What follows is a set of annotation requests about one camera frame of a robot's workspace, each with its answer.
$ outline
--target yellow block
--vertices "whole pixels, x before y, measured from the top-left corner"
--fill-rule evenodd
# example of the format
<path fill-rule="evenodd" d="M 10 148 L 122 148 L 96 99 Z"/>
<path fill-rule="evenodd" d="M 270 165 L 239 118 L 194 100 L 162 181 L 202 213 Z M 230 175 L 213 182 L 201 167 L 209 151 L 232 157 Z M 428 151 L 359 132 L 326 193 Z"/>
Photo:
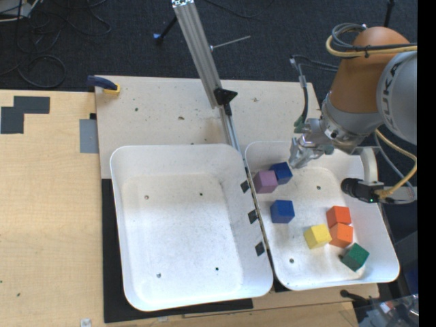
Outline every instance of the yellow block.
<path fill-rule="evenodd" d="M 310 249 L 324 246 L 332 240 L 326 224 L 311 226 L 304 235 Z"/>

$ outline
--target orange block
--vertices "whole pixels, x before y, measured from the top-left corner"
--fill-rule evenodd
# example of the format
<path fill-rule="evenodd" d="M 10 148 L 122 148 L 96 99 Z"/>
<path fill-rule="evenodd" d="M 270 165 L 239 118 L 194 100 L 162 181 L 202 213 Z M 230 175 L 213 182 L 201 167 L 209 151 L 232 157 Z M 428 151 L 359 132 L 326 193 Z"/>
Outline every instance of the orange block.
<path fill-rule="evenodd" d="M 337 223 L 330 228 L 332 240 L 329 243 L 333 246 L 346 248 L 346 246 L 353 242 L 353 232 L 354 229 L 352 226 L 343 223 Z"/>
<path fill-rule="evenodd" d="M 337 223 L 351 224 L 352 217 L 349 213 L 349 208 L 346 206 L 333 206 L 327 211 L 327 224 L 331 228 Z"/>

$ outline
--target white tray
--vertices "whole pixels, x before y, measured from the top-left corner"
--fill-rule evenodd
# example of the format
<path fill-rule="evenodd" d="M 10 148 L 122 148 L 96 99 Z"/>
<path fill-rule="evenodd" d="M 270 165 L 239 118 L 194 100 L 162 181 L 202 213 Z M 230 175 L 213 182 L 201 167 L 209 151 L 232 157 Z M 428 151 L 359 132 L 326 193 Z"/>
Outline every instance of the white tray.
<path fill-rule="evenodd" d="M 240 153 L 226 144 L 113 152 L 125 296 L 142 311 L 265 295 L 273 272 Z"/>
<path fill-rule="evenodd" d="M 251 143 L 245 151 L 251 176 L 288 161 L 290 146 L 291 142 Z M 293 177 L 287 184 L 279 185 L 272 193 L 256 194 L 278 280 L 291 290 L 394 281 L 399 262 L 378 204 L 352 198 L 340 188 L 344 178 L 363 178 L 361 158 L 336 150 L 291 171 Z M 295 217 L 288 224 L 271 221 L 270 205 L 278 199 L 293 202 Z M 327 225 L 326 211 L 334 205 L 349 207 L 354 242 L 369 252 L 356 272 L 340 261 L 344 249 L 330 244 L 310 249 L 303 235 L 310 226 Z"/>

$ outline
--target cube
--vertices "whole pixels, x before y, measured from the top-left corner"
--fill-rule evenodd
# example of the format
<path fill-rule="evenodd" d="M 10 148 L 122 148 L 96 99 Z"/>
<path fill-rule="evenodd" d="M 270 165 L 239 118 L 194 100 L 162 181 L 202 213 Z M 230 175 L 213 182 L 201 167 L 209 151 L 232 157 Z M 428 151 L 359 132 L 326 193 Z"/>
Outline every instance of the cube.
<path fill-rule="evenodd" d="M 343 223 L 337 223 L 330 228 L 330 235 L 332 236 L 330 244 L 333 246 L 346 248 L 353 243 L 353 233 L 354 229 L 352 226 Z"/>
<path fill-rule="evenodd" d="M 348 252 L 341 258 L 341 262 L 353 271 L 357 271 L 368 259 L 369 252 L 362 246 L 354 243 Z"/>
<path fill-rule="evenodd" d="M 304 236 L 310 249 L 322 247 L 332 240 L 326 224 L 311 226 L 304 232 Z"/>
<path fill-rule="evenodd" d="M 272 193 L 277 188 L 277 178 L 274 171 L 259 171 L 253 178 L 256 193 Z"/>
<path fill-rule="evenodd" d="M 292 172 L 287 165 L 287 162 L 275 163 L 270 167 L 270 171 L 275 172 L 275 176 L 279 185 L 286 184 L 292 178 Z"/>
<path fill-rule="evenodd" d="M 273 223 L 289 223 L 295 217 L 294 205 L 290 200 L 275 200 L 270 211 Z"/>
<path fill-rule="evenodd" d="M 327 211 L 326 215 L 327 225 L 329 228 L 338 223 L 347 225 L 352 223 L 352 217 L 349 213 L 349 208 L 346 206 L 333 206 Z"/>

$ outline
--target blue block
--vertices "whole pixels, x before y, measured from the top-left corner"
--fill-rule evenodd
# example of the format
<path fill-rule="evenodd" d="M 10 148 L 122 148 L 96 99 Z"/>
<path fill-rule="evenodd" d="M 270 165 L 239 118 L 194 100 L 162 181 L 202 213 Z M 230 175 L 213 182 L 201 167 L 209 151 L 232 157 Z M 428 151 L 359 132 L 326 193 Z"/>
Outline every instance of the blue block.
<path fill-rule="evenodd" d="M 270 167 L 270 171 L 275 172 L 277 183 L 279 185 L 286 184 L 292 178 L 292 172 L 287 162 L 275 163 Z"/>
<path fill-rule="evenodd" d="M 275 200 L 270 207 L 273 223 L 289 223 L 295 217 L 292 201 Z"/>

